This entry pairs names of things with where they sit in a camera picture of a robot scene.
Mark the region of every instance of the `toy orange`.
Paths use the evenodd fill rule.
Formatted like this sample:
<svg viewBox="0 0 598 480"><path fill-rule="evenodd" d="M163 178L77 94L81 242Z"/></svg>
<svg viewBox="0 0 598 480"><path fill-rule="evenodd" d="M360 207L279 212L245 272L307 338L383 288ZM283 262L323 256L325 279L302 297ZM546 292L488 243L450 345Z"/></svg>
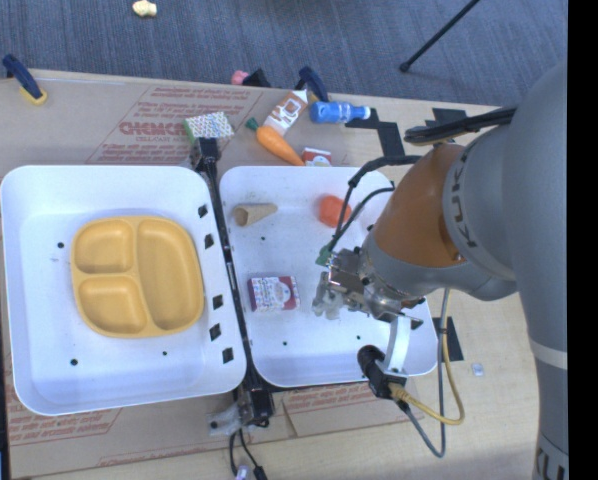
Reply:
<svg viewBox="0 0 598 480"><path fill-rule="evenodd" d="M336 228L342 208L342 199L339 199L337 196L333 195L324 196L319 203L319 220L326 226ZM343 223L348 220L348 217L350 217L351 213L352 209L350 208L350 205L346 205L346 213L344 214Z"/></svg>

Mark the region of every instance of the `wooden table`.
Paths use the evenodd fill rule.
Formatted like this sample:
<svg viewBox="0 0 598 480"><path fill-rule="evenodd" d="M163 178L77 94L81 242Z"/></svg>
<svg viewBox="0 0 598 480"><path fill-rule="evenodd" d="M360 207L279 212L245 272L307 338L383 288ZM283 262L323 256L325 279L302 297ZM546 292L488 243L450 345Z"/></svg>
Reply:
<svg viewBox="0 0 598 480"><path fill-rule="evenodd" d="M114 163L115 160L107 160L106 155L115 148L121 155L117 157L120 163L178 164L187 156L186 147L189 147L178 128L181 115L216 110L225 111L235 128L235 136L219 162L220 175L235 165L280 164L254 141L245 121L255 117L258 122L263 122L285 90L41 70L32 72L49 94L48 102L40 107L34 107L19 95L15 80L0 79L0 181L10 170L26 164ZM433 119L433 108L460 109L468 115L492 109L352 95L332 94L331 98L377 109L382 121L397 123L402 136L406 129ZM158 102L156 106L151 104L155 101ZM146 123L150 122L165 123L166 128L161 132L156 129L147 131L151 125ZM141 133L143 136L152 133L153 138L168 140L136 142ZM474 134L466 135L459 142L467 144L474 137ZM361 166L381 156L376 131L343 125L315 125L306 114L288 132L287 139L297 151L303 147L330 150L335 166ZM169 156L156 157L154 151L158 151L157 148L146 149L146 146L156 144L169 146L165 149ZM408 154L424 154L427 148L407 145L406 150ZM386 167L381 171L398 182L407 167ZM0 241L1 264L2 254ZM52 418L26 413L12 387L3 270L0 288L13 478L233 478L227 439L223 444L215 440L208 446L173 448L172 453L139 453L146 450L146 442L152 442L158 448L159 443L172 437L167 426L153 425L158 421L155 408L145 409L149 417L145 417L143 426L142 408L124 409L124 414L133 414L137 454L129 453L127 461L116 461L120 463L118 465L113 465L114 460L106 462L96 460L96 457L89 459L91 464L79 459L81 455L88 455L86 452L91 447L107 446L107 430L100 434L93 432L84 439L62 438L66 436L57 433L56 438L42 438L44 434L39 434L39 429L43 425L52 425ZM433 316L440 312L441 296L440 292L434 292L428 298ZM485 303L454 292L450 316L464 355L463 361L452 362L452 369L466 409L466 419L462 425L447 427L447 451L443 459L433 456L410 423L363 425L363 428L291 439L275 438L269 442L255 438L249 449L265 468L268 478L529 478L538 425L538 387L520 300L513 295ZM483 368L483 375L475 374L474 365ZM452 417L456 415L456 407L448 384L445 386L446 410ZM435 373L417 377L416 388L420 400L437 407ZM220 407L219 402L210 404L213 410ZM203 399L192 400L181 402L177 407L181 414L185 414L189 409L208 403ZM358 406L356 410L367 407ZM36 437L34 432L26 437L26 424L36 425L29 426L37 432ZM429 417L423 418L421 424L438 448L439 424ZM178 428L178 432L185 432L185 428L183 431ZM194 433L195 429L190 428L190 432ZM238 464L250 465L240 446L235 450L235 457Z"/></svg>

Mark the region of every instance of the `yellow plate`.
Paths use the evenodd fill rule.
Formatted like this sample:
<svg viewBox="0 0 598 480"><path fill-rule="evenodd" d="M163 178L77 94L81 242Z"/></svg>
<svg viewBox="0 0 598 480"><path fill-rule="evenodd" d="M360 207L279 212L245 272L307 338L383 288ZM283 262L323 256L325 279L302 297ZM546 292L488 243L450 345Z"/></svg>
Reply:
<svg viewBox="0 0 598 480"><path fill-rule="evenodd" d="M98 219L77 231L71 250L77 307L112 337L182 331L203 312L201 267L190 235L153 216Z"/></svg>

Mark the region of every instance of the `pink object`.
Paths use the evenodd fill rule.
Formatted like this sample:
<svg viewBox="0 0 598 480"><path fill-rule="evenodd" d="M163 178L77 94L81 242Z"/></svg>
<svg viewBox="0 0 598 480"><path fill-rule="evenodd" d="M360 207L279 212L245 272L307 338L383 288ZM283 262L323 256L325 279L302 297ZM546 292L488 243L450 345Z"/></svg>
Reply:
<svg viewBox="0 0 598 480"><path fill-rule="evenodd" d="M232 78L230 79L230 83L232 85L241 85L246 77L250 76L250 73L246 73L245 71L235 71L232 74Z"/></svg>

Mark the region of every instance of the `cable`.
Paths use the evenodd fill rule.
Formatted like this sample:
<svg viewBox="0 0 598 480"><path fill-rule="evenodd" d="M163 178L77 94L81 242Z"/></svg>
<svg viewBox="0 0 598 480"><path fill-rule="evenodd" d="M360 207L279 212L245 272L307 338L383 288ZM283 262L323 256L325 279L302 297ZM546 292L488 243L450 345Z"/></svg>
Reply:
<svg viewBox="0 0 598 480"><path fill-rule="evenodd" d="M234 455L233 455L235 438L237 437L237 434L239 434L239 440L241 441L241 446L243 446L244 451L246 452L246 454L252 461L252 464L254 465L253 473L255 475L256 480L267 480L268 477L266 476L266 473L264 472L263 468L259 464L257 464L257 461L252 456L252 454L250 453L250 450L248 450L248 447L246 446L246 441L243 438L243 429L242 428L240 428L239 430L234 432L230 436L230 440L229 440L230 469L232 470L232 474L236 476L238 473L237 465L235 464Z"/></svg>
<svg viewBox="0 0 598 480"><path fill-rule="evenodd" d="M365 204L368 201L370 201L370 199L372 199L374 196L376 196L378 194L382 194L384 192L392 192L392 191L394 191L394 189L395 189L395 187L393 185L392 187L379 188L377 190L374 190L373 192L370 192L370 194L368 194L357 206L355 206L355 209L352 210L352 212L350 213L350 217L348 217L348 220L346 221L346 223L341 228L339 228L339 226L338 226L337 231L335 231L335 234L332 235L332 240L328 244L328 250L332 251L335 248L335 245L337 245L337 242L339 241L339 239L348 230L348 228L350 227L352 222L357 218L357 215L359 215L359 213L361 212L361 210L363 209ZM343 216L343 215L345 215L345 212L342 212L342 214L340 215L340 217L339 217L340 222L341 222L341 216Z"/></svg>
<svg viewBox="0 0 598 480"><path fill-rule="evenodd" d="M388 387L390 388L390 392L395 400L400 400L406 404L412 404L415 407L418 407L419 409L421 409L426 414L428 414L428 416L431 416L431 417L435 418L436 420L441 421L447 425L459 425L459 424L463 423L463 420L465 418L465 412L464 412L464 408L463 408L463 403L461 402L461 397L459 396L459 392L457 391L457 387L455 385L455 381L452 376L452 370L450 369L450 357L448 354L448 337L447 337L448 331L446 329L446 319L447 319L446 308L447 308L447 303L448 303L448 299L449 299L449 294L450 294L450 290L448 288L446 288L444 291L444 300L443 300L443 308L442 308L443 318L441 320L443 327L441 329L439 329L439 332L442 334L441 340L442 340L442 348L443 348L443 358L444 358L444 362L446 364L446 372L448 374L448 382L450 383L450 388L452 389L452 394L454 395L455 401L457 403L457 408L459 410L459 418L450 419L450 418L446 418L443 414L439 414L439 413L435 412L433 409L431 409L427 405L423 404L422 402L420 402L419 400L414 398L410 393L408 393L399 384L390 383L388 385ZM443 397L440 400L440 407L442 406L442 401L443 401Z"/></svg>
<svg viewBox="0 0 598 480"><path fill-rule="evenodd" d="M379 158L375 158L374 160L370 160L369 162L366 162L355 173L355 175L352 178L350 178L350 180L348 181L348 190L347 190L346 195L344 197L343 204L341 205L341 212L339 213L339 221L337 222L337 227L335 228L335 233L333 235L333 237L337 237L337 238L336 238L336 240L333 240L334 243L333 243L333 241L331 241L328 244L327 247L328 247L329 251L332 251L332 249L334 248L336 242L341 238L341 235L343 235L343 233L345 232L345 230L342 230L342 228L343 228L343 225L344 225L343 221L345 220L345 217L346 217L346 208L348 207L348 202L350 201L350 196L352 195L352 191L359 184L359 182L361 181L361 178L363 176L365 176L367 173L369 173L371 171L375 171L375 170L377 170L377 169L379 169L381 167L385 167L387 165L409 165L409 164L414 164L420 158L421 158L420 155L405 155L405 156L392 157L392 158L389 158L389 157L386 157L386 156L382 156L382 157L379 157Z"/></svg>
<svg viewBox="0 0 598 480"><path fill-rule="evenodd" d="M415 428L417 429L417 432L419 432L419 435L423 439L424 443L426 443L426 446L430 449L430 451L433 453L433 455L439 459L443 458L443 456L446 454L445 425L443 423L441 424L441 428L444 429L444 431L442 432L442 435L441 435L441 451L439 451L432 444L432 441L430 441L430 438L426 435L425 431L423 430L423 427L421 426L419 421L417 421L417 418L415 418L415 415L412 414L412 411L410 410L410 407L408 406L408 404L406 404L405 402L402 402L400 400L399 402L397 402L397 405L401 408L401 410L403 412L406 413L408 418L410 418L410 421L415 426Z"/></svg>

